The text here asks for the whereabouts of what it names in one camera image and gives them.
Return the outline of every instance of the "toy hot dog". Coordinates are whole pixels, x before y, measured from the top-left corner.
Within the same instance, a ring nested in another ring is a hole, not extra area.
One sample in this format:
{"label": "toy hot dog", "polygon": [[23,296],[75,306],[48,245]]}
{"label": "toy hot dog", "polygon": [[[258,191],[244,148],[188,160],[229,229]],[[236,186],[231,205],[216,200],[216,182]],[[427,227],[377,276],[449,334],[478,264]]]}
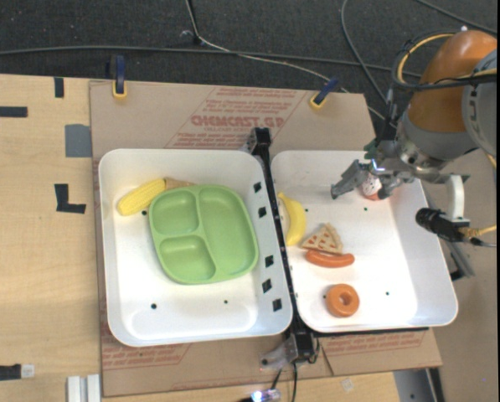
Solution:
{"label": "toy hot dog", "polygon": [[351,253],[331,255],[320,250],[308,250],[306,259],[312,264],[325,266],[326,268],[340,268],[341,266],[351,265],[355,261]]}

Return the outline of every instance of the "green divided plate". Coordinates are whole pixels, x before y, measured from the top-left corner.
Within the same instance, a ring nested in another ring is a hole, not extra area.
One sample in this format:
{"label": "green divided plate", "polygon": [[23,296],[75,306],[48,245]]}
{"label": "green divided plate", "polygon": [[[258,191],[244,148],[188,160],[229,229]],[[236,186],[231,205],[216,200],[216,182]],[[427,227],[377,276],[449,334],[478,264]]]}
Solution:
{"label": "green divided plate", "polygon": [[164,191],[149,207],[149,224],[162,268],[179,283],[232,279],[251,271],[259,259],[244,201],[225,186]]}

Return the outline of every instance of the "orange donut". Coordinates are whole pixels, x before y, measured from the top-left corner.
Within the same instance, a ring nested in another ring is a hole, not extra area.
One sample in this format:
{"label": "orange donut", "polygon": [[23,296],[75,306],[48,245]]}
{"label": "orange donut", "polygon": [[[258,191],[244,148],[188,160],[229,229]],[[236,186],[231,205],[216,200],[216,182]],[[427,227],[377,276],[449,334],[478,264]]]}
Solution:
{"label": "orange donut", "polygon": [[336,317],[350,317],[359,308],[358,293],[350,285],[335,285],[327,291],[326,307]]}

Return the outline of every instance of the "white plastic bin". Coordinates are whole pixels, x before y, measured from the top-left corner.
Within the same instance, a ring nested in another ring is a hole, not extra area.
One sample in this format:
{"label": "white plastic bin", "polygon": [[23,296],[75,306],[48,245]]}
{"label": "white plastic bin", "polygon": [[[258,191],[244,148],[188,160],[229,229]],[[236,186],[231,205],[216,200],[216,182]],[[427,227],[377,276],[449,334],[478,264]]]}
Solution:
{"label": "white plastic bin", "polygon": [[[319,332],[360,332],[443,326],[454,320],[457,301],[438,238],[415,222],[426,207],[419,180],[373,201],[358,190],[332,200],[330,188],[363,152],[281,152],[271,171],[276,193],[307,210],[307,234],[331,223],[352,265],[329,269],[309,263],[305,250],[287,248],[301,319]],[[324,296],[338,283],[359,294],[351,317],[332,316]]]}
{"label": "white plastic bin", "polygon": [[[245,202],[259,261],[233,280],[183,285],[164,273],[147,216],[121,216],[117,201],[156,178],[221,184]],[[130,346],[279,334],[292,305],[261,165],[241,151],[118,149],[100,162],[101,216],[108,322]]]}

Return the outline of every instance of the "black cable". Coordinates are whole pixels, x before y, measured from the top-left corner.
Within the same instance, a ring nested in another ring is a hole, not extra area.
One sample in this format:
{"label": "black cable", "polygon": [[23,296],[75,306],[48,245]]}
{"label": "black cable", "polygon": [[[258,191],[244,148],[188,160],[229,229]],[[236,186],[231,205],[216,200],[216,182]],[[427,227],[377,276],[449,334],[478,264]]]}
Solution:
{"label": "black cable", "polygon": [[317,338],[317,346],[315,347],[315,354],[307,362],[310,364],[316,363],[318,360],[319,353],[320,353],[320,340]]}
{"label": "black cable", "polygon": [[[353,41],[350,39],[350,35],[348,34],[348,31],[346,29],[346,22],[345,22],[345,19],[344,19],[344,14],[345,14],[345,9],[347,7],[347,4],[350,0],[344,0],[343,2],[343,5],[342,5],[342,9],[341,9],[341,24],[342,24],[342,27],[343,27],[343,33],[344,33],[344,36],[348,42],[348,45],[350,46],[350,49],[353,51],[353,54],[355,55],[356,59],[358,60],[358,62],[360,63],[361,65],[361,68],[363,69],[363,71],[365,72],[365,75],[367,76],[367,78],[369,79],[370,83],[372,84],[372,86],[374,87],[374,89],[376,90],[376,92],[378,93],[378,95],[380,96],[380,98],[386,102],[386,97],[385,97],[385,94],[381,91],[381,89],[379,88],[378,84],[376,83],[376,80],[374,79],[374,77],[370,74],[369,70],[368,70],[368,66],[363,62],[363,60],[361,59],[361,57],[359,56],[359,52],[357,51],[356,47],[354,46],[353,44]],[[497,31],[496,30],[493,30],[493,29],[490,29],[490,28],[486,28],[486,27],[483,27],[482,25],[478,24],[478,23],[474,23],[473,21],[469,21],[465,18],[462,18],[462,17],[459,17],[457,15],[455,15],[454,13],[451,13],[443,8],[439,8],[438,6],[432,4],[432,3],[428,3],[426,2],[425,0],[413,0],[414,2],[417,2],[419,4],[422,4],[424,6],[427,6],[428,8],[431,8],[431,9],[434,9],[436,10],[437,12],[439,13],[442,13],[450,18],[454,18],[455,20],[457,21],[460,21],[460,22],[463,22],[463,23],[466,23],[466,24],[469,24],[471,25],[472,27],[475,27],[475,28],[478,28],[478,29],[481,29],[482,31],[485,31],[486,33],[490,33],[490,34],[495,34],[497,35]]]}
{"label": "black cable", "polygon": [[[130,46],[130,45],[117,45],[117,44],[78,44],[71,46],[49,46],[45,48],[25,48],[25,49],[9,49],[0,50],[0,56],[12,56],[20,54],[41,54],[41,53],[51,53],[51,52],[68,52],[68,51],[86,51],[86,50],[114,50],[114,51],[126,51],[126,52],[143,52],[143,53],[175,53],[175,54],[217,54],[217,55],[229,55],[229,56],[239,56],[240,54],[247,54],[255,57],[271,58],[271,59],[291,59],[295,61],[307,61],[313,63],[324,63],[324,64],[341,64],[341,65],[351,65],[354,67],[359,67],[360,64],[356,61],[346,61],[341,59],[329,59],[329,58],[318,58],[318,57],[305,57],[300,55],[289,55],[289,54],[268,54],[261,52],[245,52],[238,50],[223,51],[217,49],[187,49],[187,48],[166,48],[166,47],[147,47],[147,46]],[[384,67],[383,65],[377,64],[367,64],[373,70],[391,71],[390,67]],[[417,73],[406,73],[414,77],[420,77]]]}
{"label": "black cable", "polygon": [[294,373],[294,378],[293,378],[293,385],[292,385],[292,399],[291,402],[294,402],[294,399],[296,398],[296,387],[298,383],[298,367],[296,366],[296,362],[292,362],[292,369]]}
{"label": "black cable", "polygon": [[279,370],[279,372],[277,373],[276,377],[274,378],[274,381],[272,381],[272,386],[271,386],[271,389],[275,389],[276,386],[277,386],[277,382],[279,381],[280,379],[280,375],[281,375],[281,372],[283,371],[283,368],[281,368]]}

